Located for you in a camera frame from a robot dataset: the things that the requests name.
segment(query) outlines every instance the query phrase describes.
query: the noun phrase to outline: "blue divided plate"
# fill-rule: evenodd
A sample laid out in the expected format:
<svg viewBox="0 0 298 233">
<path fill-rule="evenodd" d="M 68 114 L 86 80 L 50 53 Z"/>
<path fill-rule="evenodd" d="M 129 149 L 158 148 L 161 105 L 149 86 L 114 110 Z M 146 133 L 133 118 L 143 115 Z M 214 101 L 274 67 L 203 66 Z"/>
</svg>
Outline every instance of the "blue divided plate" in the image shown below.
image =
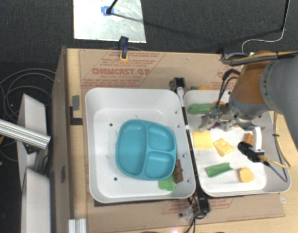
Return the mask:
<svg viewBox="0 0 298 233">
<path fill-rule="evenodd" d="M 173 132 L 157 123 L 129 120 L 119 131 L 116 165 L 126 175 L 145 180 L 164 180 L 176 163 Z"/>
</svg>

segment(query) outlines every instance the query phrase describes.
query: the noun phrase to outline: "metal stand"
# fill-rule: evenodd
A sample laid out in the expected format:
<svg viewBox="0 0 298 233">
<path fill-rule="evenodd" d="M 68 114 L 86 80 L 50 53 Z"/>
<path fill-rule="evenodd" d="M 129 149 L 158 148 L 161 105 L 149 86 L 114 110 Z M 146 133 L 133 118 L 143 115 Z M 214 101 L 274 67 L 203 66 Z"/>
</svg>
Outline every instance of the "metal stand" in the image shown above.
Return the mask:
<svg viewBox="0 0 298 233">
<path fill-rule="evenodd" d="M 0 135 L 22 141 L 28 154 L 44 150 L 51 137 L 0 119 Z"/>
<path fill-rule="evenodd" d="M 196 159 L 194 156 L 192 141 L 191 141 L 191 137 L 190 137 L 190 130 L 188 129 L 189 124 L 188 124 L 187 113 L 186 113 L 186 109 L 185 109 L 185 106 L 183 103 L 183 88 L 185 87 L 184 78 L 174 78 L 169 83 L 169 87 L 175 93 L 177 93 L 177 95 L 179 96 L 180 101 L 181 101 L 182 115 L 183 115 L 184 124 L 186 126 L 186 134 L 187 134 L 187 139 L 188 139 L 188 144 L 189 144 L 189 149 L 190 149 L 194 177 L 195 177 L 195 181 L 196 181 L 196 195 L 198 197 L 198 204 L 199 204 L 199 210 L 200 210 L 199 213 L 201 216 L 205 216 L 207 213 L 210 212 L 211 208 L 210 208 L 210 205 L 208 202 L 208 196 L 204 193 L 204 191 L 201 187 L 201 184 L 199 182 L 198 168 L 197 168 Z"/>
<path fill-rule="evenodd" d="M 287 16 L 287 10 L 288 10 L 288 5 L 289 5 L 289 0 L 286 0 L 286 3 L 285 3 L 285 11 L 284 11 L 284 19 L 283 19 L 283 24 L 282 24 L 282 26 L 281 26 L 281 30 L 283 30 L 284 27 L 285 27 L 286 16 Z"/>
<path fill-rule="evenodd" d="M 111 14 L 111 10 L 115 6 L 116 2 L 118 2 L 118 0 L 114 0 L 114 2 L 111 4 L 111 6 L 106 10 L 106 14 L 107 15 L 110 15 Z"/>
</svg>

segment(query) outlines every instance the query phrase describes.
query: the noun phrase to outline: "cardboard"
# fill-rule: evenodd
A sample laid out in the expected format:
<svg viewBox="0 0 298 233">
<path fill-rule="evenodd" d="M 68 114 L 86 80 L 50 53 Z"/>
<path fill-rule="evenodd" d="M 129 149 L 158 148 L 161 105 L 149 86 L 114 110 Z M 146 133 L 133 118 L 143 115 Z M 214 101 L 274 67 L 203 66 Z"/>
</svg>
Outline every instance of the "cardboard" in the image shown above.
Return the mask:
<svg viewBox="0 0 298 233">
<path fill-rule="evenodd" d="M 129 60 L 121 62 L 119 51 L 113 50 L 65 49 L 63 53 L 66 53 L 65 59 L 62 56 L 60 58 L 55 79 L 57 84 L 54 84 L 53 88 L 53 110 L 57 111 L 53 111 L 54 118 L 57 119 L 57 122 L 53 121 L 54 129 L 57 127 L 53 134 L 62 138 L 54 142 L 54 152 L 58 153 L 54 154 L 56 158 L 53 159 L 57 232 L 67 232 L 64 226 L 68 225 L 68 217 L 86 218 L 89 233 L 149 229 L 157 231 L 165 227 L 169 228 L 159 229 L 158 232 L 185 231 L 190 222 L 180 219 L 179 213 L 189 206 L 187 200 L 117 205 L 94 202 L 87 186 L 86 128 L 84 125 L 70 124 L 69 107 L 72 107 L 72 98 L 79 96 L 82 102 L 71 112 L 73 117 L 82 118 L 85 124 L 83 98 L 86 91 L 92 87 L 167 89 L 169 81 L 174 77 L 185 77 L 186 90 L 199 85 L 218 88 L 221 84 L 220 77 L 228 67 L 220 63 L 220 56 L 217 54 L 135 52 L 133 55 L 134 52 L 131 51 Z M 269 232 L 277 229 L 277 232 L 297 232 L 298 155 L 294 146 L 288 144 L 291 138 L 287 137 L 285 141 L 288 145 L 285 147 L 290 150 L 286 156 L 295 166 L 294 170 L 290 171 L 295 186 L 283 194 L 290 203 L 283 205 L 286 217 L 283 217 L 284 210 L 278 194 L 220 198 L 210 200 L 212 211 L 206 218 L 197 221 L 197 224 L 202 224 L 199 231 Z M 57 181 L 60 179 L 62 166 L 67 168 L 68 177 L 63 184 Z M 262 224 L 251 220 L 260 218 L 271 219 L 262 220 Z"/>
</svg>

